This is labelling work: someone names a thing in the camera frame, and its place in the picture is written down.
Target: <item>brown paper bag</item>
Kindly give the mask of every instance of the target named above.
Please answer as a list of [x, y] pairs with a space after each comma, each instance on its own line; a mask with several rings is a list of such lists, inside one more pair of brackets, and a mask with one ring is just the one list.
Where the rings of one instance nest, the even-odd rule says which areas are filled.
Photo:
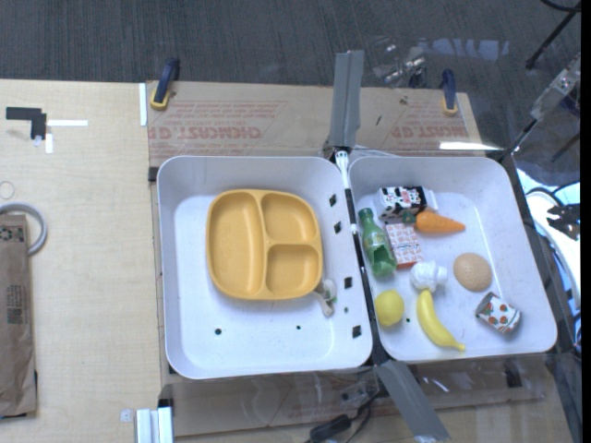
[[0, 215], [0, 417], [35, 410], [25, 215]]

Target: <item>toy bottle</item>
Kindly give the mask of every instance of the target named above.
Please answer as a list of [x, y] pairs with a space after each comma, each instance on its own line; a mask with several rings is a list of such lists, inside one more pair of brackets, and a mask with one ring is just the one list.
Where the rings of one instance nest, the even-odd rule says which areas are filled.
[[361, 236], [363, 249], [369, 259], [374, 276], [383, 277], [392, 274], [398, 263], [392, 255], [386, 234], [373, 220], [373, 211], [371, 209], [360, 210], [359, 220], [361, 220], [363, 229]]

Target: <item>yellow lemon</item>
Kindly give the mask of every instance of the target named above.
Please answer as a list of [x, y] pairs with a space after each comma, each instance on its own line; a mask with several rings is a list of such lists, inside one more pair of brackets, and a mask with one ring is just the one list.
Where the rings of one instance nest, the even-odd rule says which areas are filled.
[[382, 292], [375, 301], [376, 316], [384, 327], [400, 321], [404, 313], [404, 300], [394, 289]]

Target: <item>toy carrot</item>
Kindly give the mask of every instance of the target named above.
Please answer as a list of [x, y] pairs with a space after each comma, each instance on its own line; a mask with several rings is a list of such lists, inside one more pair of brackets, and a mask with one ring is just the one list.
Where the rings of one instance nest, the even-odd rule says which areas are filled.
[[465, 225], [430, 210], [416, 215], [415, 228], [424, 233], [454, 233], [465, 230]]

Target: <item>toy food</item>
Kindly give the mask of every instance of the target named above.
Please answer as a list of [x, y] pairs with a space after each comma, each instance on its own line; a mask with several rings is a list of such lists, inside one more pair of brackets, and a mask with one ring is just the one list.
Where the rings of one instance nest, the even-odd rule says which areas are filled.
[[403, 317], [404, 300], [394, 289], [382, 292], [374, 303], [378, 321], [384, 327], [398, 323]]
[[478, 304], [476, 316], [502, 334], [512, 332], [521, 319], [521, 312], [495, 293], [489, 292]]
[[460, 351], [465, 350], [465, 345], [456, 341], [453, 335], [441, 324], [435, 313], [433, 295], [431, 295], [429, 289], [423, 290], [416, 299], [416, 316], [423, 331], [435, 344], [450, 346]]
[[423, 251], [416, 239], [413, 225], [405, 223], [385, 225], [384, 231], [390, 241], [390, 248], [396, 257], [398, 269], [410, 268], [418, 261], [423, 260]]
[[492, 269], [476, 253], [463, 253], [453, 262], [453, 275], [468, 291], [480, 292], [490, 286]]
[[382, 187], [374, 196], [376, 212], [381, 220], [397, 218], [401, 213], [419, 213], [427, 206], [437, 209], [435, 194], [423, 186]]
[[383, 277], [392, 274], [398, 263], [394, 257], [386, 233], [373, 221], [372, 209], [361, 209], [359, 220], [363, 228], [361, 236], [363, 248], [368, 255], [371, 271], [376, 277]]
[[424, 233], [454, 233], [465, 230], [465, 225], [434, 211], [423, 210], [416, 215], [415, 228]]
[[410, 269], [410, 283], [417, 289], [429, 289], [432, 293], [438, 285], [447, 282], [447, 268], [435, 261], [419, 261]]

